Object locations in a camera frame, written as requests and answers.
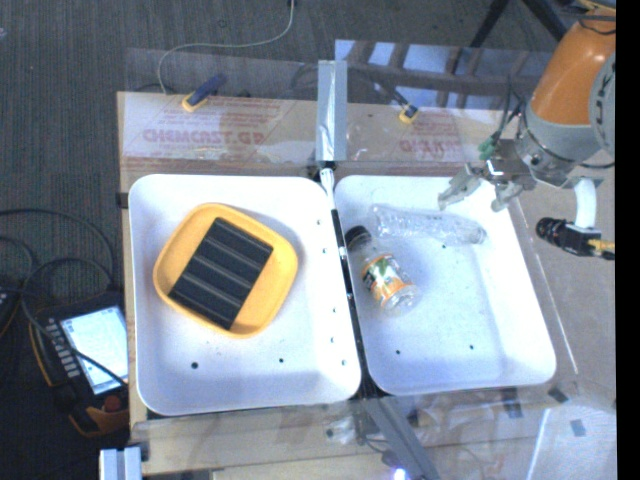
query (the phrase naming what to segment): yellow container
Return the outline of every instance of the yellow container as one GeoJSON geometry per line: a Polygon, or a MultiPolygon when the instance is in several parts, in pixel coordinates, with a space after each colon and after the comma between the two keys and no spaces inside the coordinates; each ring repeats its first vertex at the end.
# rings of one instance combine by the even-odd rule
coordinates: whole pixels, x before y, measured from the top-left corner
{"type": "Polygon", "coordinates": [[[281,235],[234,208],[207,203],[192,210],[172,233],[156,260],[153,284],[162,300],[176,311],[226,336],[248,338],[263,331],[275,318],[291,289],[297,270],[296,252],[281,235]],[[248,287],[248,295],[229,329],[172,296],[176,283],[183,274],[186,275],[187,266],[200,250],[205,236],[217,219],[271,247],[271,253],[253,285],[248,287]]]}

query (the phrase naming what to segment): clear plastic bottle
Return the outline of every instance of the clear plastic bottle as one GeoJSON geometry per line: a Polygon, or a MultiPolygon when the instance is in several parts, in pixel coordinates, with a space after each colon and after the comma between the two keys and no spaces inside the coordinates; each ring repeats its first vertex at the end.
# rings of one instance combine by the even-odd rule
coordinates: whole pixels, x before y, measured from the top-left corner
{"type": "Polygon", "coordinates": [[[373,205],[370,213],[379,238],[430,236],[447,246],[457,246],[480,244],[487,236],[487,232],[477,222],[443,211],[373,205]]]}
{"type": "Polygon", "coordinates": [[[351,228],[345,234],[345,240],[347,250],[360,270],[360,278],[384,315],[399,316],[416,306],[421,290],[367,228],[351,228]]]}

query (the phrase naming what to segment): dark floor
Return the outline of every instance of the dark floor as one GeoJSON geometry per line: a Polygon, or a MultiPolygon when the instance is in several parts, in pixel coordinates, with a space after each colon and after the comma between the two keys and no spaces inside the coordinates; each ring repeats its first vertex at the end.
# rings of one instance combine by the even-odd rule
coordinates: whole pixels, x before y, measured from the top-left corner
{"type": "MultiPolygon", "coordinates": [[[[491,2],[297,0],[280,40],[224,53],[316,62],[332,59],[339,39],[468,46],[491,2]]],[[[261,41],[284,29],[288,12],[287,0],[0,0],[0,211],[45,208],[92,222],[112,248],[121,286],[115,103],[117,91],[130,89],[127,52],[261,41]]],[[[484,42],[545,52],[556,44],[519,0],[484,42]]],[[[58,216],[0,214],[0,235],[27,244],[37,264],[69,256],[108,264],[86,226],[58,216]]],[[[59,270],[40,280],[55,300],[108,284],[86,262],[59,270]]],[[[0,241],[0,274],[24,281],[28,271],[21,247],[0,241]]],[[[96,478],[98,451],[127,443],[126,431],[83,438],[55,410],[21,313],[0,338],[0,364],[0,478],[96,478]]]]}

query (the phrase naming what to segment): orange and black object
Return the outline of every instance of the orange and black object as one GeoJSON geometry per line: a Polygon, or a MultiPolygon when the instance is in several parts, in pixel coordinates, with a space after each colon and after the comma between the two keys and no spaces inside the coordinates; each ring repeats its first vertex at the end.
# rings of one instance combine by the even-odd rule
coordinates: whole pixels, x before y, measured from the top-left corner
{"type": "Polygon", "coordinates": [[[107,435],[129,424],[128,386],[114,382],[116,385],[96,394],[62,322],[105,309],[122,314],[123,307],[120,293],[107,292],[83,302],[41,309],[33,315],[38,325],[32,322],[29,326],[31,344],[45,381],[53,390],[56,407],[85,437],[107,435]]]}

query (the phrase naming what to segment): bottle label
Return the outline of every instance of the bottle label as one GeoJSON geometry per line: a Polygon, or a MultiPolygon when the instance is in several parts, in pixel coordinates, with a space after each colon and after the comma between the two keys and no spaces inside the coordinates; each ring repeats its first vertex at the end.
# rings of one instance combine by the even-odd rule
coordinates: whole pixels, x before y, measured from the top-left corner
{"type": "Polygon", "coordinates": [[[367,290],[382,307],[397,292],[412,285],[391,254],[383,254],[370,261],[361,275],[367,290]]]}

